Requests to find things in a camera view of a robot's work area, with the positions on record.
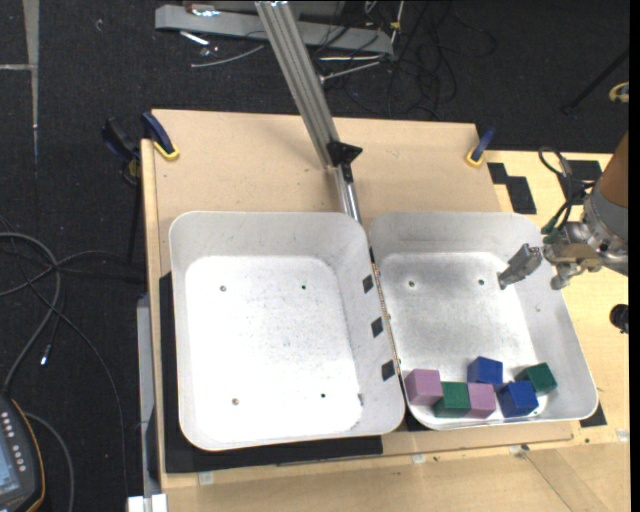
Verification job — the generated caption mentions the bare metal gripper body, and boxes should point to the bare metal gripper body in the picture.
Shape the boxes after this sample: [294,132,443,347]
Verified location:
[542,221,630,277]

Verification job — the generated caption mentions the white plastic tray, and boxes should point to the white plastic tray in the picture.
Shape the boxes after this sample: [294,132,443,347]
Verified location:
[367,210,600,432]
[167,210,407,452]

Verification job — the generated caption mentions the green cube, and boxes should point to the green cube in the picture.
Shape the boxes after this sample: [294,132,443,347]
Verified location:
[431,380,473,419]
[514,361,559,395]

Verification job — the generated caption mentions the blue cube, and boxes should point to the blue cube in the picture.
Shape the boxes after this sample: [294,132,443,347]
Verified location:
[495,380,541,419]
[466,355,505,390]

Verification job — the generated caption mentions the purple cube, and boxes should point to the purple cube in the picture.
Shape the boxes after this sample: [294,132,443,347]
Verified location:
[466,381,498,420]
[403,368,445,408]

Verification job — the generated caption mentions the thin rod between trays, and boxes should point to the thin rod between trays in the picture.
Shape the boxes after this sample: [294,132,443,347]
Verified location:
[370,247,403,382]

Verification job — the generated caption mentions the pale wood board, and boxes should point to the pale wood board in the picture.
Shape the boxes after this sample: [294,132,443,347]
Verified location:
[150,108,576,459]

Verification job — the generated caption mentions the black cylinder on white bracket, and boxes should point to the black cylinder on white bracket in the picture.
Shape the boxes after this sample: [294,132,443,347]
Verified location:
[609,302,630,335]

